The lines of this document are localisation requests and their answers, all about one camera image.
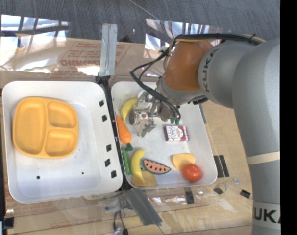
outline red tomato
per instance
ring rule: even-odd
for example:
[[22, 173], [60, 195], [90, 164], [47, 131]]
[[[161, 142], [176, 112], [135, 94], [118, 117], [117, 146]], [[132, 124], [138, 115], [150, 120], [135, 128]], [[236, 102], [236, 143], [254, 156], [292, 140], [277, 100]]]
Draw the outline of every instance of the red tomato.
[[186, 180], [192, 182], [199, 180], [202, 176], [201, 169], [195, 164], [185, 165], [182, 170], [182, 173]]

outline gray carpet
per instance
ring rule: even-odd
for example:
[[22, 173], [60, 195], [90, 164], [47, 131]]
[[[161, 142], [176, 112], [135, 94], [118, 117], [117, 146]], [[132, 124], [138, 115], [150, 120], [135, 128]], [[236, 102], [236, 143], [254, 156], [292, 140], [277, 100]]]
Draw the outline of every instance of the gray carpet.
[[[103, 23], [117, 24], [118, 40], [134, 43], [144, 43], [145, 33], [158, 34], [147, 27], [147, 18], [216, 26], [265, 40], [280, 36], [280, 0], [0, 0], [2, 14], [68, 21], [69, 37], [84, 39], [100, 39]], [[0, 219], [3, 215], [0, 147]]]

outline orange plate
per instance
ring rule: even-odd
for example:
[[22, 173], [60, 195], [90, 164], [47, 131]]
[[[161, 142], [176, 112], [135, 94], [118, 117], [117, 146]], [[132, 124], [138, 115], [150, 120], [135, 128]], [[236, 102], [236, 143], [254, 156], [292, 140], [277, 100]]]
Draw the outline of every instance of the orange plate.
[[79, 124], [68, 103], [27, 97], [17, 105], [13, 120], [13, 143], [21, 153], [37, 158], [64, 158], [77, 146]]

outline watermelon slice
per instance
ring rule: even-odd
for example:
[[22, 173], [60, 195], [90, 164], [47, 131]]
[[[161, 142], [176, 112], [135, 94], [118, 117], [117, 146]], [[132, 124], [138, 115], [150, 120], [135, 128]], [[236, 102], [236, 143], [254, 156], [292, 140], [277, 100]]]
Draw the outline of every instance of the watermelon slice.
[[171, 170], [170, 167], [149, 159], [143, 159], [143, 166], [146, 170], [154, 174], [165, 174]]

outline yellow banana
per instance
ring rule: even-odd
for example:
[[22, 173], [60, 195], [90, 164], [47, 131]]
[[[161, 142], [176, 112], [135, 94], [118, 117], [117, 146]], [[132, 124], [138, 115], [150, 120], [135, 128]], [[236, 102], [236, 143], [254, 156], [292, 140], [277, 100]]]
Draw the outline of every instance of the yellow banana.
[[125, 119], [127, 118], [129, 112], [133, 109], [133, 105], [138, 103], [138, 98], [132, 98], [129, 99], [126, 103], [124, 103], [124, 105], [122, 106], [122, 108], [120, 109], [120, 114], [122, 117], [122, 120], [125, 123]]
[[131, 172], [132, 175], [137, 177], [144, 183], [144, 178], [141, 171], [141, 159], [144, 157], [145, 150], [139, 149], [131, 157]]

